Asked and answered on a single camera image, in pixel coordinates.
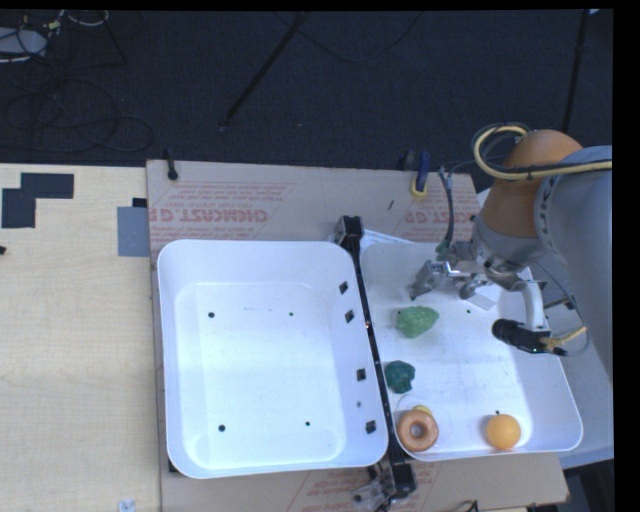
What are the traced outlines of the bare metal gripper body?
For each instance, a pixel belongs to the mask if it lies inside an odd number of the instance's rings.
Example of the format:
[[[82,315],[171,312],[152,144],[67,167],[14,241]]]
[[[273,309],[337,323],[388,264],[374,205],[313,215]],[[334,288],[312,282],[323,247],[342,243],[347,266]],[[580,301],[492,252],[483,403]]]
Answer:
[[[484,243],[476,240],[444,240],[438,245],[440,272],[448,278],[495,282],[498,279],[495,263],[496,255]]]

